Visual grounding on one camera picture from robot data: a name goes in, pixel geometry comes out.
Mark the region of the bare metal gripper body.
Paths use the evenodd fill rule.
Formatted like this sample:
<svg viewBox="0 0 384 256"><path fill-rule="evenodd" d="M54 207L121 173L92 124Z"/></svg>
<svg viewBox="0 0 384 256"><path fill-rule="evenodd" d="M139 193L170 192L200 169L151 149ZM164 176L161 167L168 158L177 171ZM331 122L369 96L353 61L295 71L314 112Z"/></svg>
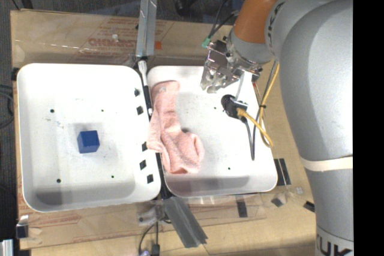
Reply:
<svg viewBox="0 0 384 256"><path fill-rule="evenodd" d="M232 46L227 49L227 43L217 40L207 44L208 55L203 68L215 70L216 76L226 76L228 83L240 81L245 72L260 77L262 67L248 60L245 60Z"/></svg>

